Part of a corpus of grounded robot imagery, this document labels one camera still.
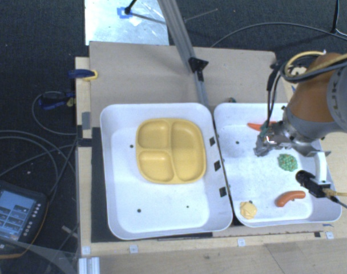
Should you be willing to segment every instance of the cable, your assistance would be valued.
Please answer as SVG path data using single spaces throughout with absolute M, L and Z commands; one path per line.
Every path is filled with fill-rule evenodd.
M 277 83 L 279 82 L 279 79 L 280 79 L 280 75 L 278 75 L 277 78 L 275 79 L 272 94 L 271 94 L 271 90 L 268 91 L 268 97 L 267 97 L 267 111 L 268 112 L 267 112 L 267 121 L 266 121 L 267 127 L 270 124 L 270 118 L 272 115 L 272 111 L 274 109 Z
M 53 143 L 49 142 L 48 140 L 46 140 L 46 139 L 44 139 L 44 138 L 42 138 L 42 137 L 40 137 L 38 135 L 29 133 L 29 132 L 18 131 L 18 130 L 0 130 L 0 134 L 2 134 L 2 133 L 16 133 L 16 134 L 22 134 L 22 135 L 28 135 L 28 136 L 35 137 L 35 138 L 37 138 L 37 139 L 39 139 L 41 141 L 44 141 L 45 143 L 49 144 L 51 147 L 53 147 L 55 150 L 57 150 L 60 153 L 60 156 L 62 156 L 66 160 L 66 162 L 65 162 L 65 164 L 63 166 L 63 170 L 62 170 L 61 174 L 58 175 L 58 168 L 57 168 L 57 171 L 56 171 L 56 182 L 53 185 L 53 189 L 55 191 L 57 191 L 57 185 L 58 185 L 58 183 L 59 183 L 59 181 L 60 181 L 60 179 L 61 179 L 61 177 L 62 177 L 62 175 L 64 173 L 64 169 L 65 169 L 65 166 L 67 166 L 67 162 L 69 162 L 68 160 L 71 157 L 71 153 L 73 152 L 73 147 L 75 146 L 75 143 L 76 143 L 77 139 L 75 139 L 75 142 L 74 142 L 74 145 L 72 147 L 72 150 L 70 151 L 70 154 L 68 155 L 68 157 L 66 157 L 65 154 L 62 152 L 62 150 L 60 150 L 56 145 L 54 145 Z M 55 160 L 54 160 L 53 156 L 50 154 L 50 152 L 48 151 L 48 149 L 45 148 L 45 151 L 50 155 L 50 157 L 53 159 L 52 161 L 55 163 Z
M 292 78 L 292 77 L 288 77 L 285 74 L 285 72 L 284 72 L 285 63 L 284 63 L 282 68 L 280 69 L 280 74 L 281 74 L 281 77 L 283 77 L 288 82 L 299 83 L 299 82 L 310 80 L 310 79 L 312 79 L 313 77 L 315 77 L 318 74 L 322 74 L 322 73 L 325 73 L 325 72 L 328 72 L 328 71 L 332 71 L 332 70 L 335 70 L 335 69 L 339 69 L 339 68 L 342 68 L 342 67 L 346 67 L 346 66 L 347 66 L 347 61 L 343 62 L 343 63 L 340 63 L 340 64 L 336 64 L 336 65 L 333 65 L 333 66 L 326 67 L 326 68 L 321 69 L 321 70 L 312 71 L 312 72 L 309 72 L 307 74 L 300 74 L 300 75 L 296 76 L 295 78 Z
M 20 137 L 20 136 L 3 136 L 3 137 L 0 137 L 0 140 L 2 139 L 19 139 L 19 140 L 24 140 L 24 141 L 28 141 L 34 145 L 37 145 L 39 146 L 41 149 L 43 149 L 46 154 L 48 154 L 48 156 L 50 157 L 51 161 L 52 161 L 52 164 L 54 166 L 54 170 L 55 170 L 55 175 L 56 175 L 56 179 L 58 178 L 58 167 L 57 167 L 57 164 L 53 158 L 53 156 L 51 155 L 51 153 L 48 151 L 48 149 L 46 147 L 44 147 L 43 145 L 41 145 L 40 143 L 34 141 L 34 140 L 31 140 L 31 139 L 28 139 L 28 138 L 25 138 L 25 137 Z
M 289 73 L 290 66 L 295 62 L 295 60 L 298 60 L 302 57 L 308 57 L 308 56 L 319 57 L 322 55 L 324 55 L 324 53 L 319 51 L 307 51 L 307 52 L 301 52 L 299 54 L 296 54 L 295 56 L 291 57 L 291 59 L 287 61 L 287 63 L 285 64 L 284 66 L 285 75 L 288 77 L 295 77 L 295 75 L 292 75 L 291 73 Z
M 198 14 L 198 15 L 194 15 L 193 17 L 183 18 L 183 21 L 184 21 L 184 23 L 187 23 L 188 21 L 190 21 L 192 19 L 199 18 L 199 17 L 202 17 L 204 15 L 207 15 L 207 14 L 210 14 L 210 13 L 213 13 L 213 12 L 216 12 L 216 11 L 218 11 L 218 8 L 215 8 L 215 9 L 210 10 L 210 11 L 206 11 L 206 12 Z
M 345 203 L 341 202 L 340 200 L 338 200 L 336 197 L 328 197 L 328 199 L 347 209 L 347 205 Z
M 59 149 L 64 149 L 64 148 L 71 147 L 71 146 L 72 146 L 72 145 L 65 145 L 65 146 L 59 147 Z M 42 153 L 42 154 L 33 156 L 32 158 L 26 159 L 26 160 L 24 160 L 23 162 L 20 162 L 20 163 L 14 165 L 13 167 L 8 168 L 6 171 L 3 171 L 3 172 L 0 174 L 0 178 L 1 178 L 3 175 L 6 175 L 8 172 L 10 172 L 10 171 L 12 171 L 12 170 L 14 170 L 14 169 L 16 169 L 16 168 L 18 168 L 18 167 L 20 167 L 20 166 L 22 166 L 22 165 L 28 163 L 28 162 L 32 162 L 34 159 L 41 158 L 42 156 L 45 156 L 46 154 L 47 154 L 47 153 L 44 152 L 44 153 Z M 73 168 L 73 165 L 72 165 L 70 162 L 69 162 L 68 164 L 69 164 L 69 166 L 70 166 L 72 172 L 75 174 L 76 172 L 75 172 L 75 170 L 74 170 L 74 168 Z
M 319 51 L 307 51 L 307 52 L 302 52 L 302 53 L 299 53 L 295 56 L 293 56 L 286 64 L 285 64 L 285 67 L 284 67 L 284 73 L 285 75 L 288 77 L 288 78 L 297 78 L 299 75 L 292 75 L 290 72 L 289 72 L 289 69 L 290 69 L 290 66 L 295 62 L 295 60 L 297 59 L 300 59 L 302 57 L 307 57 L 307 56 L 322 56 L 324 55 L 323 52 L 319 52 Z M 311 73 L 311 72 L 314 72 L 314 71 L 317 71 L 317 70 L 322 70 L 326 67 L 329 67 L 329 66 L 332 66 L 336 63 L 339 63 L 339 62 L 342 62 L 344 60 L 347 60 L 347 53 L 344 54 L 344 55 L 340 55 L 334 59 L 331 59 L 331 60 L 328 60 L 326 62 L 323 62 L 322 64 L 319 64 L 315 67 L 312 67 L 310 69 L 308 69 L 306 72 L 302 73 L 301 75 L 302 76 L 306 76 L 307 74 Z
M 47 92 L 44 92 L 44 94 L 50 94 L 50 93 L 57 93 L 57 94 L 61 94 L 60 91 L 47 91 Z M 76 133 L 63 133 L 63 132 L 58 132 L 58 131 L 54 131 L 52 129 L 49 129 L 47 128 L 46 126 L 44 126 L 38 119 L 37 117 L 35 116 L 35 103 L 38 101 L 38 99 L 42 96 L 43 94 L 39 94 L 33 101 L 33 103 L 31 104 L 31 114 L 33 116 L 33 119 L 35 120 L 35 122 L 40 126 L 42 127 L 44 130 L 48 131 L 48 132 L 51 132 L 53 134 L 57 134 L 57 135 L 62 135 L 62 136 L 75 136 Z
M 343 196 L 343 197 L 347 197 L 347 193 L 340 193 L 340 192 L 336 192 L 332 189 L 323 189 L 324 194 L 326 194 L 326 196 Z
M 0 133 L 16 133 L 16 134 L 22 134 L 22 135 L 35 137 L 35 138 L 49 144 L 51 147 L 53 147 L 54 149 L 56 149 L 59 152 L 61 157 L 63 157 L 64 159 L 67 159 L 67 157 L 64 155 L 63 151 L 60 150 L 56 145 L 54 145 L 53 143 L 49 142 L 47 139 L 42 138 L 36 134 L 24 132 L 24 131 L 20 131 L 20 130 L 0 130 Z
M 241 31 L 244 31 L 244 30 L 248 30 L 248 29 L 251 29 L 253 27 L 257 27 L 257 26 L 267 26 L 267 25 L 287 25 L 287 26 L 296 26 L 296 27 L 302 27 L 302 28 L 305 28 L 305 29 L 310 29 L 310 30 L 314 30 L 314 31 L 319 31 L 321 33 L 324 33 L 324 34 L 328 34 L 330 35 L 331 37 L 335 37 L 335 38 L 338 38 L 338 39 L 342 39 L 343 41 L 346 41 L 347 42 L 347 39 L 346 38 L 343 38 L 343 37 L 339 37 L 338 35 L 336 34 L 332 34 L 332 33 L 329 33 L 325 30 L 321 30 L 321 29 L 317 29 L 316 27 L 312 27 L 312 26 L 307 26 L 307 25 L 300 25 L 298 23 L 291 23 L 291 22 L 263 22 L 263 23 L 257 23 L 255 25 L 249 25 L 249 26 L 245 26 L 245 27 L 242 27 L 241 29 L 238 29 L 238 30 L 235 30 L 227 35 L 225 35 L 224 37 L 222 37 L 221 39 L 219 39 L 218 41 L 216 41 L 214 44 L 212 44 L 210 47 L 215 47 L 216 45 L 218 45 L 220 42 L 222 42 L 223 40 L 225 40 L 226 38 L 229 38 L 230 36 L 232 35 L 235 35 Z
M 59 184 L 60 179 L 63 176 L 63 173 L 64 173 L 64 171 L 65 171 L 65 169 L 67 167 L 67 163 L 69 162 L 69 159 L 71 158 L 71 155 L 72 155 L 72 153 L 74 151 L 74 148 L 75 148 L 75 146 L 77 144 L 77 139 L 78 138 L 76 137 L 75 141 L 72 144 L 72 148 L 71 148 L 70 152 L 68 153 L 67 159 L 66 159 L 66 161 L 65 161 L 65 163 L 64 163 L 64 165 L 63 165 L 63 167 L 62 167 L 62 169 L 61 169 L 61 171 L 59 173 L 59 176 L 57 177 L 56 182 L 54 183 L 52 189 L 49 191 L 49 194 L 48 194 L 48 197 L 50 197 L 49 203 L 52 203 L 54 201 L 55 194 L 57 193 L 57 186 Z
M 336 12 L 336 24 L 335 24 L 335 28 L 333 30 L 335 30 L 337 33 L 339 33 L 340 35 L 344 35 L 347 37 L 347 34 L 343 33 L 342 31 L 337 29 L 337 21 L 338 18 L 340 16 L 340 0 L 336 0 L 336 7 L 337 7 L 337 12 Z
M 77 230 L 77 228 L 79 227 L 79 222 L 77 222 L 76 226 L 71 230 L 71 232 L 67 235 L 67 237 L 64 239 L 64 241 L 61 243 L 61 245 L 59 246 L 59 248 L 55 251 L 55 254 L 53 256 L 53 258 L 49 261 L 46 270 L 44 271 L 44 274 L 49 273 L 50 272 L 50 266 L 51 264 L 54 264 L 54 260 L 57 257 L 59 251 L 64 247 L 64 245 L 68 242 L 68 240 L 71 238 L 71 236 L 74 234 L 74 232 Z

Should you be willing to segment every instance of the white metal sheet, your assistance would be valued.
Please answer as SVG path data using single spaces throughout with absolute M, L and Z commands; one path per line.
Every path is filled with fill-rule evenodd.
M 192 121 L 203 135 L 207 170 L 189 184 L 156 184 L 141 176 L 134 146 L 139 125 L 148 119 Z M 110 230 L 121 239 L 143 239 L 226 229 L 232 207 L 225 192 L 212 116 L 198 103 L 115 104 L 101 113 L 107 214 Z
M 281 120 L 284 104 L 275 104 L 272 120 Z M 255 147 L 258 131 L 247 123 L 262 124 L 267 117 L 267 104 L 223 103 L 216 107 L 214 119 L 219 136 L 220 150 L 230 186 L 236 217 L 249 227 L 308 222 L 335 221 L 341 215 L 341 207 L 327 198 L 315 198 L 295 179 L 296 171 L 316 173 L 313 158 L 301 156 L 297 151 L 272 150 L 267 156 L 257 157 Z M 313 145 L 320 149 L 320 143 Z M 284 171 L 278 165 L 280 154 L 294 156 L 298 169 Z M 327 181 L 332 182 L 329 170 Z M 275 200 L 288 191 L 304 191 L 304 199 L 277 207 Z M 253 219 L 245 219 L 240 213 L 240 203 L 251 201 L 257 207 Z
M 90 41 L 169 45 L 157 0 L 137 0 L 136 15 L 126 16 L 132 0 L 85 0 L 86 45 Z

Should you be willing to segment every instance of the blue clamp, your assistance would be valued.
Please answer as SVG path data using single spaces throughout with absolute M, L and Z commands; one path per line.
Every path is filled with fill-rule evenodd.
M 98 78 L 98 72 L 96 70 L 75 69 L 68 72 L 68 78 L 82 78 L 84 81 L 92 81 Z
M 49 111 L 64 105 L 70 106 L 69 103 L 71 99 L 73 100 L 75 97 L 76 93 L 74 91 L 56 93 L 46 92 L 39 98 L 38 104 L 43 110 Z

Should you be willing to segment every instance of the yellow cable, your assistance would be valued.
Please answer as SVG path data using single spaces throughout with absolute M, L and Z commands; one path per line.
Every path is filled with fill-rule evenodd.
M 307 52 L 302 52 L 302 53 L 299 53 L 297 55 L 295 55 L 294 57 L 292 57 L 288 63 L 286 63 L 285 67 L 284 67 L 284 71 L 285 71 L 285 75 L 288 76 L 288 77 L 291 77 L 291 78 L 296 78 L 297 75 L 292 75 L 290 72 L 289 72 L 289 68 L 290 68 L 290 65 L 297 59 L 301 58 L 301 57 L 304 57 L 304 56 L 322 56 L 324 55 L 324 53 L 322 52 L 319 52 L 319 51 L 307 51 Z M 320 70 L 320 69 L 323 69 L 323 68 L 326 68 L 328 66 L 331 66 L 339 61 L 343 61 L 347 59 L 347 53 L 344 54 L 344 55 L 340 55 L 339 57 L 336 57 L 334 59 L 331 59 L 331 60 L 328 60 L 322 64 L 319 64 L 317 65 L 316 67 L 313 67 L 313 68 L 310 68 L 308 69 L 305 73 L 302 73 L 302 75 L 305 75 L 307 73 L 310 73 L 310 72 L 313 72 L 313 71 L 317 71 L 317 70 Z
M 292 75 L 290 72 L 289 72 L 289 68 L 291 66 L 291 64 L 301 58 L 301 57 L 305 57 L 305 56 L 322 56 L 324 55 L 323 52 L 319 52 L 319 51 L 307 51 L 307 52 L 301 52 L 293 57 L 291 57 L 291 59 L 288 61 L 288 63 L 286 63 L 285 67 L 284 67 L 284 71 L 285 71 L 285 75 L 287 77 L 296 77 L 296 75 Z
M 343 196 L 343 197 L 347 197 L 347 193 L 340 193 L 340 192 L 336 192 L 336 191 L 331 190 L 331 189 L 323 189 L 323 192 L 326 194 L 326 196 Z

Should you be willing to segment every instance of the black cable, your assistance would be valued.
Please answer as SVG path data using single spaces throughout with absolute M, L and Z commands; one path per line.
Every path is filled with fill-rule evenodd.
M 343 33 L 337 28 L 337 21 L 339 16 L 340 16 L 340 0 L 336 0 L 336 9 L 335 9 L 334 18 L 333 18 L 334 24 L 332 26 L 331 32 L 332 33 L 337 32 L 338 34 L 344 35 L 345 37 L 347 37 L 347 34 Z
M 44 271 L 44 273 L 47 273 L 50 271 L 50 265 L 54 264 L 54 260 L 57 257 L 59 251 L 64 247 L 64 245 L 68 242 L 68 240 L 71 238 L 71 236 L 75 233 L 75 231 L 77 230 L 77 228 L 79 227 L 79 222 L 77 222 L 76 226 L 71 230 L 71 232 L 67 235 L 67 237 L 64 239 L 64 241 L 61 243 L 61 245 L 59 246 L 59 248 L 56 250 L 55 255 L 53 256 L 53 258 L 49 261 L 46 270 Z
M 226 38 L 229 38 L 230 36 L 232 35 L 235 35 L 241 31 L 244 31 L 244 30 L 248 30 L 248 29 L 251 29 L 253 27 L 257 27 L 257 26 L 267 26 L 267 25 L 286 25 L 286 26 L 296 26 L 296 27 L 302 27 L 302 28 L 305 28 L 305 29 L 310 29 L 310 30 L 314 30 L 314 31 L 319 31 L 321 33 L 324 33 L 324 34 L 328 34 L 330 35 L 331 37 L 335 37 L 335 38 L 338 38 L 338 39 L 342 39 L 343 41 L 346 41 L 347 42 L 347 39 L 346 38 L 343 38 L 343 37 L 339 37 L 338 35 L 336 34 L 332 34 L 332 33 L 329 33 L 328 31 L 325 31 L 325 30 L 321 30 L 321 29 L 317 29 L 316 27 L 312 27 L 312 26 L 307 26 L 307 25 L 300 25 L 298 23 L 291 23 L 291 22 L 263 22 L 263 23 L 257 23 L 255 25 L 249 25 L 249 26 L 245 26 L 245 27 L 242 27 L 241 29 L 238 29 L 238 30 L 235 30 L 227 35 L 225 35 L 224 37 L 222 37 L 221 39 L 219 39 L 218 41 L 216 41 L 214 44 L 212 44 L 210 47 L 215 47 L 216 45 L 218 45 L 220 42 L 222 42 L 223 40 L 225 40 Z
M 341 202 L 340 200 L 338 200 L 336 197 L 331 196 L 331 197 L 329 197 L 329 200 L 331 200 L 331 201 L 333 201 L 333 202 L 335 202 L 335 203 L 337 203 L 337 204 L 339 204 L 339 205 L 341 205 L 341 206 L 343 206 L 344 208 L 347 209 L 347 205 L 346 205 L 345 203 L 342 203 L 342 202 Z
M 62 150 L 60 150 L 56 145 L 54 145 L 53 143 L 49 142 L 47 139 L 45 138 L 42 138 L 36 134 L 33 134 L 33 133 L 29 133 L 29 132 L 24 132 L 24 131 L 19 131 L 19 130 L 0 130 L 0 134 L 2 133 L 16 133 L 16 134 L 22 134 L 22 135 L 28 135 L 28 136 L 32 136 L 32 137 L 35 137 L 47 144 L 49 144 L 51 147 L 53 147 L 54 149 L 56 149 L 60 156 L 63 157 L 64 159 L 67 159 L 67 157 L 65 156 L 65 154 L 63 153 Z
M 335 65 L 331 65 L 329 67 L 322 68 L 322 69 L 319 69 L 319 70 L 316 70 L 316 71 L 312 71 L 312 72 L 309 72 L 307 74 L 301 74 L 301 75 L 298 75 L 298 76 L 296 76 L 294 78 L 288 77 L 288 76 L 285 75 L 285 70 L 284 70 L 285 65 L 286 65 L 286 62 L 280 68 L 281 77 L 283 77 L 288 82 L 299 83 L 299 82 L 304 82 L 304 81 L 310 80 L 313 77 L 315 77 L 316 75 L 319 75 L 319 74 L 322 74 L 322 73 L 325 73 L 325 72 L 328 72 L 328 71 L 332 71 L 332 70 L 335 70 L 335 69 L 339 69 L 339 68 L 342 68 L 342 67 L 346 67 L 347 66 L 347 61 L 335 64 Z
M 72 145 L 65 145 L 65 146 L 59 147 L 59 149 L 64 149 L 64 148 L 71 147 L 71 146 L 72 146 Z M 24 161 L 18 163 L 18 164 L 16 164 L 16 165 L 14 165 L 13 167 L 8 168 L 6 171 L 3 171 L 3 172 L 0 174 L 0 177 L 2 177 L 3 175 L 6 175 L 8 172 L 10 172 L 10 171 L 12 171 L 12 170 L 15 170 L 16 168 L 18 168 L 18 167 L 20 167 L 20 166 L 22 166 L 22 165 L 24 165 L 24 164 L 26 164 L 26 163 L 28 163 L 28 162 L 32 162 L 34 159 L 41 158 L 41 157 L 45 156 L 46 154 L 47 154 L 47 153 L 44 152 L 44 153 L 42 153 L 42 154 L 35 155 L 35 156 L 33 156 L 32 158 L 26 159 L 26 160 L 24 160 Z M 70 166 L 72 172 L 75 174 L 75 170 L 74 170 L 74 168 L 73 168 L 73 165 L 72 165 L 70 162 L 68 162 L 68 164 L 69 164 L 69 166 Z
M 55 184 L 53 185 L 52 189 L 49 191 L 48 197 L 50 198 L 50 200 L 49 200 L 49 203 L 50 203 L 50 204 L 54 201 L 55 194 L 57 193 L 57 187 L 58 187 L 59 181 L 60 181 L 60 179 L 62 178 L 62 176 L 63 176 L 63 174 L 64 174 L 64 171 L 65 171 L 65 169 L 66 169 L 66 167 L 67 167 L 67 163 L 69 162 L 69 159 L 71 158 L 71 155 L 72 155 L 72 153 L 73 153 L 73 151 L 74 151 L 74 149 L 75 149 L 75 146 L 76 146 L 76 144 L 77 144 L 77 139 L 78 139 L 78 138 L 76 137 L 76 138 L 75 138 L 75 141 L 74 141 L 73 144 L 72 144 L 72 148 L 71 148 L 70 152 L 68 153 L 67 159 L 66 159 L 66 161 L 64 162 L 64 165 L 63 165 L 63 167 L 62 167 L 62 169 L 61 169 L 61 171 L 60 171 L 60 173 L 59 173 L 59 176 L 57 177 L 56 182 L 55 182 Z
M 2 140 L 2 139 L 19 139 L 19 140 L 28 141 L 28 142 L 30 142 L 30 143 L 32 143 L 32 144 L 34 144 L 34 145 L 39 146 L 39 147 L 40 147 L 41 149 L 43 149 L 43 150 L 46 152 L 46 154 L 48 154 L 48 156 L 50 157 L 50 159 L 51 159 L 51 161 L 52 161 L 52 164 L 53 164 L 53 166 L 54 166 L 56 179 L 58 178 L 58 166 L 57 166 L 57 164 L 56 164 L 56 162 L 55 162 L 55 159 L 53 158 L 52 154 L 49 152 L 49 150 L 48 150 L 46 147 L 44 147 L 43 145 L 41 145 L 40 143 L 38 143 L 38 142 L 36 142 L 36 141 L 34 141 L 34 140 L 31 140 L 31 139 L 28 139 L 28 138 L 25 138 L 25 137 L 20 137 L 20 136 L 2 136 L 2 137 L 0 137 L 0 140 Z
M 29 133 L 29 132 L 18 131 L 18 130 L 0 130 L 0 134 L 2 134 L 2 133 L 16 133 L 16 134 L 22 134 L 22 135 L 28 135 L 28 136 L 35 137 L 35 138 L 37 138 L 37 139 L 39 139 L 39 140 L 42 140 L 42 141 L 44 141 L 45 143 L 49 144 L 51 147 L 53 147 L 55 150 L 57 150 L 57 151 L 60 153 L 60 155 L 66 160 L 66 162 L 64 163 L 64 165 L 63 165 L 63 170 L 62 170 L 62 172 L 61 172 L 60 174 L 58 174 L 58 167 L 57 167 L 57 164 L 55 165 L 55 166 L 57 167 L 57 174 L 56 174 L 56 182 L 55 182 L 55 184 L 53 185 L 53 189 L 54 189 L 55 191 L 57 191 L 58 183 L 59 183 L 59 181 L 60 181 L 60 179 L 61 179 L 61 177 L 62 177 L 62 175 L 63 175 L 63 173 L 64 173 L 64 170 L 65 170 L 67 164 L 69 163 L 68 160 L 69 160 L 69 158 L 71 157 L 71 154 L 72 154 L 72 152 L 73 152 L 73 149 L 74 149 L 74 146 L 75 146 L 75 143 L 76 143 L 77 138 L 75 139 L 74 145 L 73 145 L 73 147 L 72 147 L 72 149 L 71 149 L 71 151 L 70 151 L 68 157 L 66 157 L 65 154 L 62 152 L 62 150 L 60 150 L 56 145 L 54 145 L 53 143 L 49 142 L 48 140 L 46 140 L 46 139 L 44 139 L 44 138 L 42 138 L 42 137 L 40 137 L 40 136 L 38 136 L 38 135 Z
M 276 89 L 277 89 L 277 84 L 280 80 L 280 75 L 276 78 L 275 80 L 275 83 L 274 83 L 274 90 L 272 92 L 272 99 L 271 99 L 271 105 L 270 105 L 270 116 L 269 116 L 269 119 L 268 119 L 268 123 L 270 122 L 270 118 L 271 118 L 271 115 L 272 115 L 272 111 L 274 109 L 274 105 L 275 105 L 275 98 L 276 98 Z
M 269 127 L 270 124 L 270 102 L 271 102 L 271 90 L 268 90 L 267 92 L 267 119 L 266 119 L 266 128 Z
M 47 91 L 44 92 L 44 94 L 50 94 L 50 93 L 57 93 L 57 94 L 61 94 L 62 92 L 60 91 Z M 46 126 L 44 126 L 38 119 L 37 116 L 35 116 L 35 104 L 38 101 L 38 99 L 42 96 L 43 94 L 39 94 L 34 100 L 33 103 L 31 104 L 31 114 L 33 116 L 34 121 L 40 126 L 42 127 L 44 130 L 51 132 L 53 134 L 57 134 L 57 135 L 62 135 L 62 136 L 75 136 L 76 133 L 63 133 L 63 132 L 58 132 L 58 131 L 54 131 L 52 129 L 47 128 Z

